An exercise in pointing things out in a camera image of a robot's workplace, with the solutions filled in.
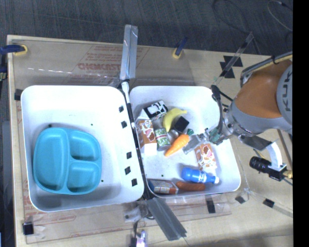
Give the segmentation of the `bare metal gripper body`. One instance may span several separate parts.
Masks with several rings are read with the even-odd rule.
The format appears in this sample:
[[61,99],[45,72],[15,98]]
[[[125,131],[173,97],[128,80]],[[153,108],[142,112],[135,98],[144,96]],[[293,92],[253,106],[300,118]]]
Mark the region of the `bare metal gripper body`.
[[219,121],[217,126],[205,129],[206,140],[212,144],[219,145],[226,139],[238,135],[238,123],[235,121]]

